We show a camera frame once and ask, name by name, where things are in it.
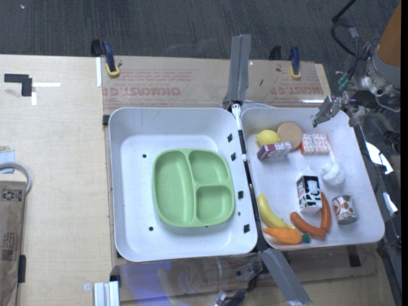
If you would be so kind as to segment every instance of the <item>green divided plate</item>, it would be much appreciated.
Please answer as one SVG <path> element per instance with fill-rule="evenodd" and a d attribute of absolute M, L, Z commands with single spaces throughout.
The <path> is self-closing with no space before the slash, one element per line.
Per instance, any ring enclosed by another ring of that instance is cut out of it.
<path fill-rule="evenodd" d="M 158 155 L 153 195 L 160 218 L 178 227 L 222 223 L 235 207 L 230 169 L 211 150 L 173 149 Z"/>

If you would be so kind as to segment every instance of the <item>white tray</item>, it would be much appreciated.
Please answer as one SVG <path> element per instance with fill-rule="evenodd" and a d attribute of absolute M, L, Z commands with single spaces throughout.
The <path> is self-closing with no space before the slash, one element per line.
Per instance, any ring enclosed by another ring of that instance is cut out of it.
<path fill-rule="evenodd" d="M 219 108 L 122 108 L 110 116 L 109 134 L 115 244 L 120 255 L 141 262 L 253 250 L 258 235 L 232 114 Z M 160 219 L 152 192 L 153 162 L 163 151 L 181 148 L 213 150 L 227 161 L 235 211 L 226 222 L 179 228 Z"/>
<path fill-rule="evenodd" d="M 268 235 L 264 234 L 264 237 L 272 247 L 281 250 L 377 242 L 384 236 L 384 221 L 354 129 L 349 127 L 349 117 L 344 112 L 339 112 L 333 119 L 313 128 L 310 116 L 315 115 L 317 111 L 315 108 L 250 108 L 242 113 L 247 157 L 256 196 L 263 193 L 273 211 L 291 223 L 290 213 L 300 212 L 296 181 L 302 176 L 302 171 L 310 167 L 319 177 L 321 190 L 325 193 L 332 212 L 331 227 L 325 239 L 313 238 L 309 244 L 281 245 L 274 243 Z M 297 123 L 303 133 L 326 134 L 331 152 L 320 156 L 302 155 L 297 149 L 286 157 L 259 161 L 256 156 L 259 150 L 256 134 L 263 129 L 276 131 L 279 125 L 286 121 Z M 344 170 L 346 180 L 343 184 L 336 187 L 325 184 L 321 178 L 321 167 L 326 162 L 336 162 Z M 358 220 L 339 226 L 332 207 L 332 198 L 343 194 L 351 195 Z M 309 223 L 320 225 L 320 212 L 302 216 Z"/>

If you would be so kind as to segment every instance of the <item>toy sausage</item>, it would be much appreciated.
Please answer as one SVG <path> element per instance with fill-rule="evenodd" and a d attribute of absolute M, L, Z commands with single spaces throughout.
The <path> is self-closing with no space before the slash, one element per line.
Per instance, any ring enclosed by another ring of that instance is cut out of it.
<path fill-rule="evenodd" d="M 320 228 L 329 230 L 330 223 L 332 222 L 332 213 L 330 212 L 330 205 L 326 198 L 326 196 L 321 192 L 321 201 L 322 201 L 322 208 L 321 208 L 321 220 L 320 220 Z"/>
<path fill-rule="evenodd" d="M 302 232 L 308 232 L 312 237 L 324 238 L 326 236 L 326 230 L 318 228 L 307 223 L 298 212 L 291 213 L 291 221 Z"/>

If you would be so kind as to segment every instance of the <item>black wire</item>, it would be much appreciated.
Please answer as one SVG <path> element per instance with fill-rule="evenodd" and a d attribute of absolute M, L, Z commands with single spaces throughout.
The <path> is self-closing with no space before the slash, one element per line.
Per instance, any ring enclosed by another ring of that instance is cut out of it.
<path fill-rule="evenodd" d="M 355 54 L 356 58 L 354 60 L 354 65 L 353 65 L 353 67 L 352 67 L 352 69 L 351 69 L 351 71 L 349 73 L 349 80 L 352 79 L 354 73 L 356 72 L 357 63 L 358 63 L 358 59 L 359 59 L 359 57 L 358 57 L 358 49 L 359 48 L 358 48 L 358 36 L 357 35 L 354 37 L 354 42 L 356 44 L 356 54 Z"/>
<path fill-rule="evenodd" d="M 266 273 L 265 271 L 261 270 L 259 271 L 249 282 L 248 282 L 248 288 L 246 291 L 240 290 L 237 292 L 234 296 L 231 297 L 226 297 L 225 301 L 226 303 L 224 306 L 233 306 L 233 305 L 238 305 L 244 298 L 245 295 L 250 293 L 252 290 L 256 288 L 256 283 L 258 281 L 258 277 L 262 274 Z"/>
<path fill-rule="evenodd" d="M 347 11 L 347 9 L 349 9 L 350 7 L 351 7 L 351 5 L 353 4 L 353 3 L 355 3 L 356 2 L 356 0 L 350 0 L 332 19 L 331 19 L 331 21 L 333 22 L 333 23 L 336 23 L 338 20 L 339 20 L 339 18 L 341 17 L 341 15 L 343 15 L 346 11 Z"/>
<path fill-rule="evenodd" d="M 370 49 L 370 45 L 365 45 L 364 47 L 363 47 L 363 50 L 361 51 L 361 53 L 360 53 L 360 55 L 358 56 L 358 60 L 360 61 L 360 60 L 367 60 L 369 57 L 370 57 L 370 51 L 369 51 L 369 49 Z M 351 71 L 353 70 L 353 66 L 351 66 L 348 70 L 347 70 L 347 73 L 350 73 Z"/>
<path fill-rule="evenodd" d="M 351 51 L 349 48 L 347 48 L 340 40 L 339 40 L 339 38 L 337 37 L 337 35 L 336 35 L 336 32 L 335 32 L 335 29 L 336 29 L 336 27 L 337 27 L 337 25 L 339 25 L 338 24 L 338 21 L 339 21 L 339 18 L 351 7 L 351 5 L 353 4 L 353 3 L 355 3 L 356 2 L 356 0 L 350 0 L 332 19 L 331 19 L 331 21 L 333 22 L 333 25 L 331 26 L 331 30 L 330 30 L 330 32 L 331 32 L 331 36 L 333 37 L 333 39 L 337 42 L 337 44 L 339 44 L 340 45 L 340 47 L 343 49 L 343 50 L 345 50 L 348 54 L 351 54 L 352 56 L 356 56 L 356 54 L 358 54 L 358 51 L 356 51 L 356 53 L 354 53 L 353 51 Z M 366 58 L 364 58 L 364 59 L 362 59 L 361 57 L 358 57 L 358 59 L 359 60 L 364 60 L 364 61 L 366 61 L 367 59 L 368 59 L 368 56 L 366 57 Z"/>

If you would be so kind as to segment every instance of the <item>gray carpet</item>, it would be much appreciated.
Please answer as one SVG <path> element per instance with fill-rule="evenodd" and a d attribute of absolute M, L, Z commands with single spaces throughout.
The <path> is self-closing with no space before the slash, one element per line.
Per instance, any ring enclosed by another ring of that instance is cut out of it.
<path fill-rule="evenodd" d="M 336 71 L 348 69 L 353 58 L 335 43 L 330 28 L 349 1 L 0 0 L 0 54 L 91 56 L 91 41 L 99 38 L 108 39 L 116 55 L 229 59 L 231 37 L 251 34 L 251 59 L 268 59 L 276 45 L 287 59 L 296 46 L 302 60 L 324 66 L 335 92 Z M 357 28 L 361 44 L 375 46 L 399 2 L 357 0 L 343 19 Z M 338 35 L 353 48 L 347 30 L 340 28 Z M 400 114 L 385 110 L 381 116 L 365 120 L 363 128 L 390 157 L 393 151 L 381 137 L 390 128 L 400 132 Z M 400 206 L 393 183 L 394 177 L 389 190 Z"/>

